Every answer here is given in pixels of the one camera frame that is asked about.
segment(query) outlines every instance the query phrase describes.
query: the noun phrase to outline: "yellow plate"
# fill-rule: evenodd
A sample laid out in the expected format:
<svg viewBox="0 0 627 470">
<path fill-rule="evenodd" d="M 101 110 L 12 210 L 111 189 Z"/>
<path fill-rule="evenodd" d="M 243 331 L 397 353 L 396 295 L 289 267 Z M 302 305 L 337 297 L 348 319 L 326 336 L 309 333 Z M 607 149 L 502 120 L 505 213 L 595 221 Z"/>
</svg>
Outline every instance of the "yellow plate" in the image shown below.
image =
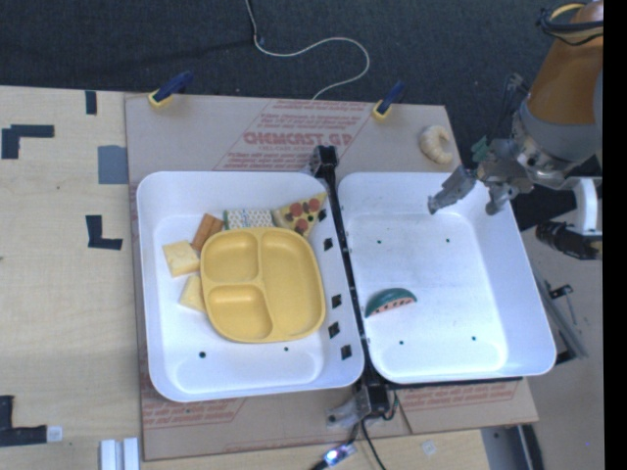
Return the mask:
<svg viewBox="0 0 627 470">
<path fill-rule="evenodd" d="M 314 251 L 291 230 L 219 232 L 203 247 L 200 273 L 207 315 L 229 340 L 296 340 L 324 320 L 324 291 Z"/>
</svg>

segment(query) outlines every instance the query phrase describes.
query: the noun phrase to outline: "robotic hand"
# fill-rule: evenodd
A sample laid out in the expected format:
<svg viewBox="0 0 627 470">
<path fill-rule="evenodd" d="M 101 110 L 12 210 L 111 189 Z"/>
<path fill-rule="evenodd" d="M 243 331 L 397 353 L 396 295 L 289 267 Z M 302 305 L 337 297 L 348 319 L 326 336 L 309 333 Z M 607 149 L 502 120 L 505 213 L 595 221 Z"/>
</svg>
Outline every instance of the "robotic hand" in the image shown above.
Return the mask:
<svg viewBox="0 0 627 470">
<path fill-rule="evenodd" d="M 569 23 L 556 23 L 577 11 Z M 578 259 L 603 257 L 602 233 L 596 230 L 596 184 L 569 172 L 603 147 L 603 0 L 576 2 L 543 10 L 542 30 L 556 38 L 527 96 L 513 114 L 508 139 L 483 138 L 472 147 L 476 169 L 462 165 L 429 197 L 433 214 L 465 197 L 477 180 L 488 187 L 487 214 L 500 211 L 534 185 L 572 190 L 578 203 L 577 224 L 550 221 L 536 236 Z M 506 91 L 523 90 L 513 75 Z"/>
</svg>

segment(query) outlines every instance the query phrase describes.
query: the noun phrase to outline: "cardboard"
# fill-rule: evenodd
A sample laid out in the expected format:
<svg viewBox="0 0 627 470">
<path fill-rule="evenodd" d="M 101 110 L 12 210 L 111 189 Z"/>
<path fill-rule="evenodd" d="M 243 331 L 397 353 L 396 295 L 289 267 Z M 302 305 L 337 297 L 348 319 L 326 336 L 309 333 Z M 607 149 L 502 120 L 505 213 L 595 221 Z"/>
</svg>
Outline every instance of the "cardboard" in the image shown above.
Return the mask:
<svg viewBox="0 0 627 470">
<path fill-rule="evenodd" d="M 147 371 L 135 191 L 159 170 L 301 170 L 317 145 L 337 148 L 338 182 L 356 171 L 450 172 L 459 162 L 429 161 L 418 137 L 430 125 L 452 134 L 440 106 L 398 105 L 384 120 L 374 104 L 328 101 L 174 96 L 161 110 L 145 95 L 125 99 L 131 230 L 140 350 L 143 454 L 146 460 L 296 447 L 335 445 L 348 430 L 328 428 L 326 409 L 352 391 L 334 389 L 204 402 L 161 397 Z M 373 438 L 528 423 L 537 413 L 526 380 L 399 390 L 400 407 L 377 421 Z"/>
</svg>

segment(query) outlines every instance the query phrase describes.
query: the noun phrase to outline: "white cable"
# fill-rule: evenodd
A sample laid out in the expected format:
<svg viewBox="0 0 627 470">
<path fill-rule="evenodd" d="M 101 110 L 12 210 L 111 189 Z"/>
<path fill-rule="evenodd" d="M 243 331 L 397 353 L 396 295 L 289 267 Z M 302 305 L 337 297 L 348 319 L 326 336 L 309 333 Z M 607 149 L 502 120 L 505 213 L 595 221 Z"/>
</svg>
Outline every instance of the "white cable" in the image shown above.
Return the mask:
<svg viewBox="0 0 627 470">
<path fill-rule="evenodd" d="M 305 47 L 304 49 L 301 49 L 300 51 L 291 52 L 291 53 L 282 54 L 282 53 L 271 52 L 271 51 L 266 50 L 264 47 L 262 47 L 262 45 L 259 43 L 259 40 L 257 38 L 257 22 L 255 21 L 255 16 L 253 15 L 253 9 L 251 8 L 251 4 L 249 0 L 244 0 L 244 2 L 246 3 L 246 10 L 248 11 L 248 16 L 251 20 L 251 25 L 253 26 L 253 40 L 255 42 L 255 47 L 257 47 L 257 49 L 260 52 L 268 56 L 272 56 L 274 58 L 294 58 L 296 56 L 300 56 L 301 54 L 305 54 L 311 51 L 314 47 L 317 47 L 318 45 L 322 45 L 326 42 L 331 42 L 331 41 L 352 43 L 353 45 L 356 45 L 363 52 L 363 55 L 365 56 L 365 67 L 363 68 L 360 74 L 353 76 L 352 78 L 349 78 L 347 80 L 342 80 L 341 82 L 336 82 L 336 83 L 332 83 L 331 85 L 327 85 L 323 89 L 320 89 L 319 91 L 317 91 L 315 95 L 312 97 L 312 99 L 317 99 L 317 97 L 320 94 L 322 94 L 323 92 L 326 92 L 327 90 L 359 80 L 370 69 L 370 56 L 368 55 L 368 51 L 365 49 L 365 47 L 363 47 L 363 45 L 361 45 L 357 40 L 354 40 L 353 38 L 347 38 L 345 36 L 331 36 L 329 38 L 324 38 L 322 40 L 317 41 L 316 43 L 313 43 L 312 45 L 308 47 Z"/>
</svg>

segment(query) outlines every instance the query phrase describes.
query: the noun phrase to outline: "white tray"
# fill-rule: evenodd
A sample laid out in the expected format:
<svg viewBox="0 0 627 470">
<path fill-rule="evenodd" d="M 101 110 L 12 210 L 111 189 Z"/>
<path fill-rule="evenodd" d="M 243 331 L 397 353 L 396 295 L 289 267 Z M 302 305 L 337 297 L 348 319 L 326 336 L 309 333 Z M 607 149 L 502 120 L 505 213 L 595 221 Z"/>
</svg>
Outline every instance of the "white tray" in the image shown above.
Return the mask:
<svg viewBox="0 0 627 470">
<path fill-rule="evenodd" d="M 164 244 L 191 240 L 205 212 L 220 217 L 227 209 L 274 209 L 322 191 L 316 179 L 296 172 L 157 172 L 142 180 L 137 210 L 148 365 L 163 396 L 216 400 L 340 388 L 360 378 L 362 346 L 328 204 L 327 218 L 309 238 L 326 318 L 301 340 L 252 345 L 224 339 L 206 315 L 178 303 L 186 277 L 172 278 L 163 254 Z M 333 247 L 325 250 L 327 239 Z"/>
<path fill-rule="evenodd" d="M 380 290 L 417 296 L 363 320 L 372 364 L 400 384 L 545 373 L 555 342 L 511 208 L 487 215 L 477 184 L 431 215 L 448 176 L 355 173 L 339 185 L 362 315 Z"/>
</svg>

